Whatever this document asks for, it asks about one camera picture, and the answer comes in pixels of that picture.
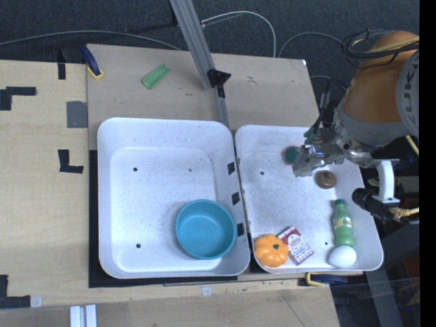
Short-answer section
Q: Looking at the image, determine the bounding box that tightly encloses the red and white carton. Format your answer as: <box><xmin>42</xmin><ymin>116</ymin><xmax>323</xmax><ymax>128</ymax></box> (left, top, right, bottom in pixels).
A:
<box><xmin>277</xmin><ymin>225</ymin><xmax>315</xmax><ymax>266</ymax></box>

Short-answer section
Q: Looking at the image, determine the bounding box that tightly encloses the black cylinder on white bracket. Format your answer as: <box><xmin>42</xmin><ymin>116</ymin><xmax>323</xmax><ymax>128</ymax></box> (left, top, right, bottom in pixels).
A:
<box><xmin>351</xmin><ymin>159</ymin><xmax>401</xmax><ymax>221</ymax></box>

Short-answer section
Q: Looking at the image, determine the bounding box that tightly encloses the brown doughnut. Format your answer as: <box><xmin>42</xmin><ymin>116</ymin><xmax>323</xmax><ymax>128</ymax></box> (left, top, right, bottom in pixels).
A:
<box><xmin>313</xmin><ymin>170</ymin><xmax>338</xmax><ymax>190</ymax></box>

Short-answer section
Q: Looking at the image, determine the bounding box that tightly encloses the white plastic tray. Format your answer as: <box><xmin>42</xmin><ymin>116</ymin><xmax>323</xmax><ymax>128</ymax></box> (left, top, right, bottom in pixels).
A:
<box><xmin>97</xmin><ymin>116</ymin><xmax>252</xmax><ymax>280</ymax></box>
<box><xmin>234</xmin><ymin>124</ymin><xmax>385</xmax><ymax>275</ymax></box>

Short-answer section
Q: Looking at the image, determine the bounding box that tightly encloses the blue bowl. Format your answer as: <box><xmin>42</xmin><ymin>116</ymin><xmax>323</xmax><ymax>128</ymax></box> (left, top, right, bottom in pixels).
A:
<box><xmin>174</xmin><ymin>198</ymin><xmax>238</xmax><ymax>261</ymax></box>

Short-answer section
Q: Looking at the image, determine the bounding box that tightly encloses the green bottle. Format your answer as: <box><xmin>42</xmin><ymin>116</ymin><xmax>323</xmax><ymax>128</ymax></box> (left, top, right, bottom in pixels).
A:
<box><xmin>331</xmin><ymin>198</ymin><xmax>356</xmax><ymax>248</ymax></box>

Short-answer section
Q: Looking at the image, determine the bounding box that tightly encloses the green and orange round toy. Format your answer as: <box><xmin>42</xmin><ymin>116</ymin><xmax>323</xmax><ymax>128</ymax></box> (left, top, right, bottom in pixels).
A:
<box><xmin>281</xmin><ymin>145</ymin><xmax>301</xmax><ymax>166</ymax></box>

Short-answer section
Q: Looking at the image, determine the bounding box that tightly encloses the green curved block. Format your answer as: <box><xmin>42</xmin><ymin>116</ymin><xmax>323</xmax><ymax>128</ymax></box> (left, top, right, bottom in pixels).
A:
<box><xmin>141</xmin><ymin>63</ymin><xmax>172</xmax><ymax>90</ymax></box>

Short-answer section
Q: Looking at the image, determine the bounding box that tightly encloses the white egg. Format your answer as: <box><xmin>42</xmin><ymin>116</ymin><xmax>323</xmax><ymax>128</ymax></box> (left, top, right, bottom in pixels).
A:
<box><xmin>328</xmin><ymin>245</ymin><xmax>358</xmax><ymax>269</ymax></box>

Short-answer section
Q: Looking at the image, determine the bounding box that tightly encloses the pale wood board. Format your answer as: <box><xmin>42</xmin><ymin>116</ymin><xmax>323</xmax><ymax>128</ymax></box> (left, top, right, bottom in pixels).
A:
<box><xmin>87</xmin><ymin>43</ymin><xmax>367</xmax><ymax>287</ymax></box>

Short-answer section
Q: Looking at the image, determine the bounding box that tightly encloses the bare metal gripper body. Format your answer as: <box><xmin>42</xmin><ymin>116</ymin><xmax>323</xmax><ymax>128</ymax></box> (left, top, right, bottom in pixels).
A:
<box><xmin>306</xmin><ymin>127</ymin><xmax>376</xmax><ymax>169</ymax></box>

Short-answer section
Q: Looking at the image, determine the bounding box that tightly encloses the orange pumpkin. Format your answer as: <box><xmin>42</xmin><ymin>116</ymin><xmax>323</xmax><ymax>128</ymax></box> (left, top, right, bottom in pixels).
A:
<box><xmin>253</xmin><ymin>233</ymin><xmax>290</xmax><ymax>269</ymax></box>

